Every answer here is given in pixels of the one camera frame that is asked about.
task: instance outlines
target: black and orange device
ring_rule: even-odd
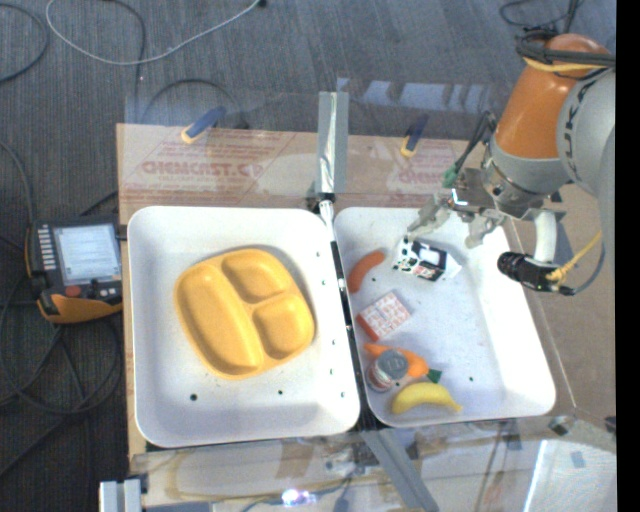
[[[102,318],[122,310],[122,259],[115,216],[37,220],[27,230],[31,291],[55,324]]]

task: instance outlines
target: dark gray floor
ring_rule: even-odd
[[[123,2],[144,20],[145,58],[166,52],[249,5],[247,0]],[[139,58],[143,34],[138,18],[123,2],[57,0],[50,15],[60,32],[90,53],[133,61]],[[500,115],[523,68],[514,51],[514,36],[520,28],[499,13],[505,3],[273,0],[267,8],[255,9],[139,69],[89,58],[46,28],[49,45],[43,57],[27,72],[0,82],[0,142],[22,161],[35,215],[47,218],[76,215],[116,189],[116,123],[188,124],[195,117],[193,112],[201,112],[205,104],[240,105],[243,115],[227,118],[228,126],[244,122],[257,129],[314,131],[316,104],[310,98],[319,91],[340,88],[351,96],[351,133],[402,136],[407,118],[427,111],[426,136],[467,139],[483,110]],[[506,12],[512,20],[535,25],[558,18],[568,3],[531,0]],[[27,9],[43,23],[47,4],[48,0],[13,0],[13,5]],[[615,53],[616,8],[615,0],[585,0],[572,31],[594,38]],[[45,41],[38,27],[22,11],[0,2],[0,79],[37,55]],[[136,86],[137,72],[141,79]],[[195,78],[218,87],[185,83],[150,104],[168,84]],[[394,101],[393,95],[387,103],[376,104],[365,94],[384,87],[399,95],[407,84],[436,92],[405,104]],[[221,88],[233,95],[233,102]],[[183,108],[171,108],[176,103]],[[115,207],[110,199],[92,212]],[[21,245],[28,220],[15,163],[0,150],[0,301],[6,300],[14,281],[24,273],[20,252],[7,240]],[[610,281],[600,286],[612,299]],[[27,298],[24,287],[18,298]],[[607,309],[602,322],[611,323],[611,311]],[[113,320],[121,322],[119,317]],[[612,336],[609,324],[603,336]],[[571,332],[571,326],[565,328]],[[14,375],[27,375],[33,369],[50,336],[50,326],[32,307],[9,308],[1,341]],[[67,331],[65,340],[88,393],[108,370],[113,355],[110,331],[102,324],[76,327]],[[584,364],[571,356],[569,361],[576,372]],[[32,393],[58,407],[76,404],[79,391],[72,385],[69,368],[64,352],[56,350]],[[9,391],[0,378],[0,398]],[[602,402],[610,396],[596,398]],[[615,404],[584,407],[596,418],[615,414]],[[0,408],[0,468],[58,419],[21,400]],[[0,510],[96,510],[97,483],[122,479],[126,473],[121,383],[102,406],[90,415],[68,418],[0,476]]]

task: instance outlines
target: yellow zip tie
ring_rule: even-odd
[[[539,71],[548,71],[549,73],[562,73],[565,71],[577,71],[580,69],[600,69],[606,66],[602,66],[600,64],[545,64],[544,62],[540,62],[538,60],[530,59],[529,57],[522,57],[524,61]]]
[[[580,260],[580,258],[582,258],[585,254],[587,254],[591,249],[593,249],[593,246],[596,245],[596,242],[600,240],[601,236],[602,236],[602,231],[598,231],[596,235],[591,239],[591,241],[587,245],[585,245],[582,248],[582,250],[578,251],[573,258],[571,258],[561,267],[558,267],[557,269],[555,269],[553,272],[549,272],[545,276],[547,280],[556,281],[558,284],[564,283],[567,279],[568,272],[573,267],[575,267],[576,263],[578,263],[578,260]]]

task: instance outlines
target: banana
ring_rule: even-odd
[[[447,405],[452,407],[456,412],[462,410],[462,406],[451,398],[449,391],[442,384],[435,384],[434,382],[414,382],[402,388],[400,392],[393,397],[391,412],[393,412],[393,414],[402,414],[420,404],[427,403]]]

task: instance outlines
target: blue clamp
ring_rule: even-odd
[[[182,140],[187,144],[193,144],[196,140],[202,137],[202,135],[204,135],[207,128],[218,124],[218,121],[222,119],[226,113],[227,109],[224,107],[217,107],[209,110],[209,112],[203,115],[195,123],[190,124],[182,130],[180,133]]]
[[[402,141],[402,146],[400,147],[400,153],[402,153],[403,156],[411,158],[416,154],[418,141],[420,137],[422,137],[422,132],[427,125],[428,119],[429,116],[423,114],[409,127]]]

